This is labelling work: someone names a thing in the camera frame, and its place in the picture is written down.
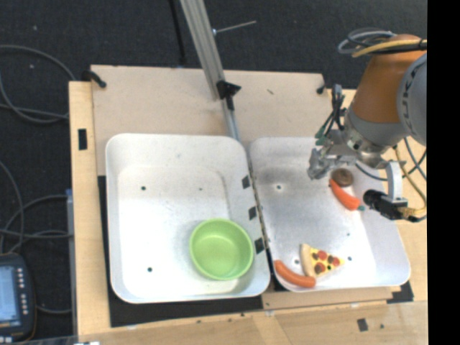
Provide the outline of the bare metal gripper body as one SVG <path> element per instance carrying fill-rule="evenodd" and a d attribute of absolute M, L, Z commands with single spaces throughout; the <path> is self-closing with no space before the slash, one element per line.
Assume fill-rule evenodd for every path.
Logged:
<path fill-rule="evenodd" d="M 319 137 L 316 146 L 323 159 L 339 156 L 340 165 L 352 165 L 360 161 L 370 168 L 384 169 L 388 163 L 382 158 L 388 146 L 370 142 L 354 129 L 333 129 L 327 135 Z"/>

